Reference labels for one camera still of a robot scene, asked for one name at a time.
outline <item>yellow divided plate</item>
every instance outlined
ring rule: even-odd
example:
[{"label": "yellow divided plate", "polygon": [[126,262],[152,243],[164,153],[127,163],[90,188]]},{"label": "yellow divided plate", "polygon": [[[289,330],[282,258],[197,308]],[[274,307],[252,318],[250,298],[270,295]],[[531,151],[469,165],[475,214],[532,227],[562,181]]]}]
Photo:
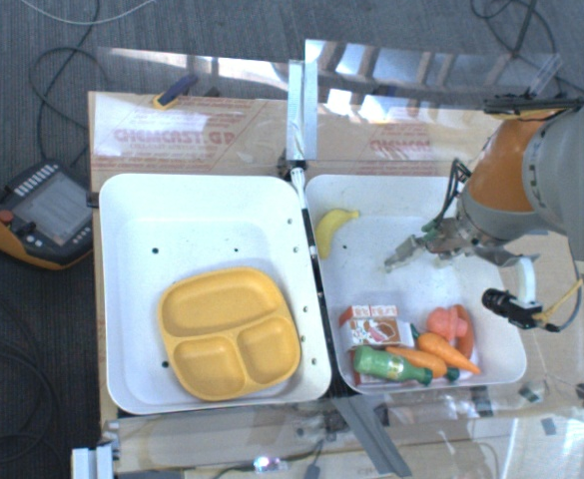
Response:
[{"label": "yellow divided plate", "polygon": [[186,278],[159,302],[170,364],[191,394],[234,399],[289,378],[300,361],[292,314],[276,283],[252,267]]}]

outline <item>white cable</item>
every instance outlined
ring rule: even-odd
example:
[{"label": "white cable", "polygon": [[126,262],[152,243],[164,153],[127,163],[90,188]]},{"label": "white cable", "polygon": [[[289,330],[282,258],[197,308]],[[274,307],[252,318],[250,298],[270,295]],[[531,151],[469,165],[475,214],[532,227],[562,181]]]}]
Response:
[{"label": "white cable", "polygon": [[44,16],[47,16],[48,18],[51,18],[53,20],[56,21],[60,21],[61,23],[67,23],[68,25],[79,25],[79,26],[84,26],[84,27],[89,27],[92,25],[103,25],[104,23],[110,23],[112,21],[116,21],[116,20],[120,20],[121,18],[124,18],[126,16],[129,16],[130,14],[132,14],[133,12],[138,11],[139,9],[145,7],[146,5],[152,4],[154,2],[158,2],[159,0],[147,0],[145,2],[143,2],[140,5],[137,5],[136,7],[133,7],[132,9],[125,11],[122,14],[119,14],[117,16],[113,16],[111,18],[105,18],[102,20],[98,20],[98,21],[72,21],[72,20],[66,20],[65,18],[61,18],[59,16],[55,16],[54,14],[50,14],[47,11],[44,11],[43,9],[37,7],[36,5],[34,5],[31,2],[28,2],[27,0],[20,0],[22,3],[24,3],[25,5],[27,5],[28,7],[30,7],[31,9],[34,9],[36,12],[43,14]]}]

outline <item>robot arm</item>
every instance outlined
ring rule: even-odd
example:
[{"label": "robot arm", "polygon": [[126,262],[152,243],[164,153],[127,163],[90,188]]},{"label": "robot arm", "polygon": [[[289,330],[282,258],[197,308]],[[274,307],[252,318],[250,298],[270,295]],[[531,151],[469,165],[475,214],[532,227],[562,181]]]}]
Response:
[{"label": "robot arm", "polygon": [[[454,200],[455,214],[446,218]],[[422,230],[385,261],[387,271],[425,250],[442,259],[475,254],[511,266],[520,256],[506,244],[555,231],[567,236],[584,274],[584,105],[505,120],[473,173],[453,162],[442,210]],[[493,293],[488,299],[495,299]]]}]

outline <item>toy carrot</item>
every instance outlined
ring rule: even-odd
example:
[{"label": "toy carrot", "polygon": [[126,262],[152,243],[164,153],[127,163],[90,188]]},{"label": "toy carrot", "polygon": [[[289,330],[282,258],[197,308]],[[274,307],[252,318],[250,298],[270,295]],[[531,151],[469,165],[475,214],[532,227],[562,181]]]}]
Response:
[{"label": "toy carrot", "polygon": [[449,381],[454,381],[460,375],[460,371],[457,368],[447,367],[442,358],[426,351],[401,346],[387,346],[384,350],[394,355],[403,356],[411,365],[431,369],[434,378],[446,376]]},{"label": "toy carrot", "polygon": [[419,350],[439,356],[447,365],[464,369],[474,374],[482,372],[476,364],[460,353],[444,337],[430,331],[419,333],[413,325],[411,326],[411,333]]},{"label": "toy carrot", "polygon": [[471,353],[473,353],[473,344],[475,341],[475,337],[473,334],[473,323],[471,322],[469,312],[467,312],[467,309],[464,308],[464,305],[460,305],[459,303],[457,303],[456,305],[454,305],[454,307],[458,312],[458,318],[466,321],[467,323],[467,331],[461,337],[458,336],[456,338],[455,347],[465,357],[471,358]]}]

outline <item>toy banana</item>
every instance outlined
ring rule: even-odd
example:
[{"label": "toy banana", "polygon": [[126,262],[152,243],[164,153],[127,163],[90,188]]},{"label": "toy banana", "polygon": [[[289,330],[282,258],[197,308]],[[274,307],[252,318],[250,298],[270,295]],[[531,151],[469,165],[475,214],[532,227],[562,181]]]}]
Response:
[{"label": "toy banana", "polygon": [[318,222],[315,228],[315,244],[318,248],[318,257],[327,259],[331,252],[331,240],[335,232],[344,224],[360,216],[359,211],[335,209],[328,211]]}]

